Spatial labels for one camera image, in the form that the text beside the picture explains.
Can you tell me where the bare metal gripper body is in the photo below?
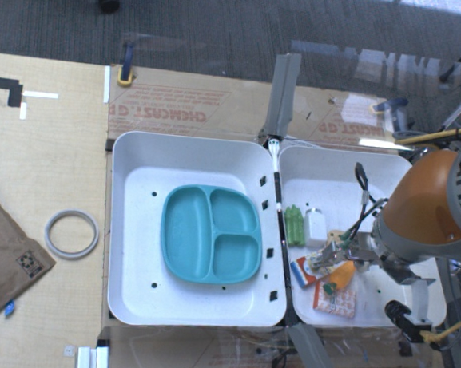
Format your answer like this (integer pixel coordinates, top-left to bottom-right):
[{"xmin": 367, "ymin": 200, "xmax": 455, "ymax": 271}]
[{"xmin": 342, "ymin": 231, "xmax": 386, "ymax": 271}]

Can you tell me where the red white blue carton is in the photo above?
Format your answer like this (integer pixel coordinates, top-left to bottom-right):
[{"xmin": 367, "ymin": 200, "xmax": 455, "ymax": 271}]
[{"xmin": 288, "ymin": 253, "xmax": 331, "ymax": 291}]

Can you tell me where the orange carrot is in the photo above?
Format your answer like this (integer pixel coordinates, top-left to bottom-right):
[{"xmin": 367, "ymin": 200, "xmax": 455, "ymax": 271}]
[{"xmin": 321, "ymin": 258, "xmax": 358, "ymax": 299}]

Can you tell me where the small white bottle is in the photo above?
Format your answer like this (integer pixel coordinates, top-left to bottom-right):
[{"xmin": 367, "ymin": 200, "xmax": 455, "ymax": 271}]
[{"xmin": 300, "ymin": 207, "xmax": 331, "ymax": 249}]

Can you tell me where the green toy asparagus bundle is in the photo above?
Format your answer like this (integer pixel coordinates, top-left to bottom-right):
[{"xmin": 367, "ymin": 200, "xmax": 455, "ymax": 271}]
[{"xmin": 280, "ymin": 204, "xmax": 309, "ymax": 249}]

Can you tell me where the white plastic tray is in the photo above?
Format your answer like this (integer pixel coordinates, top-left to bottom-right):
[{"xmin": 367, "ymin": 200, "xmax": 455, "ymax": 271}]
[
  {"xmin": 263, "ymin": 144, "xmax": 461, "ymax": 339},
  {"xmin": 97, "ymin": 129, "xmax": 302, "ymax": 339}
]

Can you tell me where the teal divided plate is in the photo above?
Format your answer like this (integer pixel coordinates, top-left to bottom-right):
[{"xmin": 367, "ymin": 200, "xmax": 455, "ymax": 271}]
[{"xmin": 156, "ymin": 180, "xmax": 268, "ymax": 290}]

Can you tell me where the brown cardboard board red print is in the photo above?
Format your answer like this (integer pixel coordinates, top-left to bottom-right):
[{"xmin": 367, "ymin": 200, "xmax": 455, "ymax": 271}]
[{"xmin": 84, "ymin": 63, "xmax": 461, "ymax": 368}]

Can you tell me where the white tape roll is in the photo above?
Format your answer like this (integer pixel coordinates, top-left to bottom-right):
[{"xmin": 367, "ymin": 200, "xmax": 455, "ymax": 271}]
[{"xmin": 41, "ymin": 207, "xmax": 102, "ymax": 263}]

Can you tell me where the black cylinder on white bracket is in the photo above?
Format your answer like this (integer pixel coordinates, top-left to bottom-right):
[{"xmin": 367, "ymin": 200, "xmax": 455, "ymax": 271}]
[{"xmin": 381, "ymin": 272, "xmax": 438, "ymax": 345}]

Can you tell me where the black block with thin wires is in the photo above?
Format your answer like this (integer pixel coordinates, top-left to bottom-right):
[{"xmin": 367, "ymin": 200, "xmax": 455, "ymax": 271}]
[{"xmin": 260, "ymin": 131, "xmax": 284, "ymax": 148}]

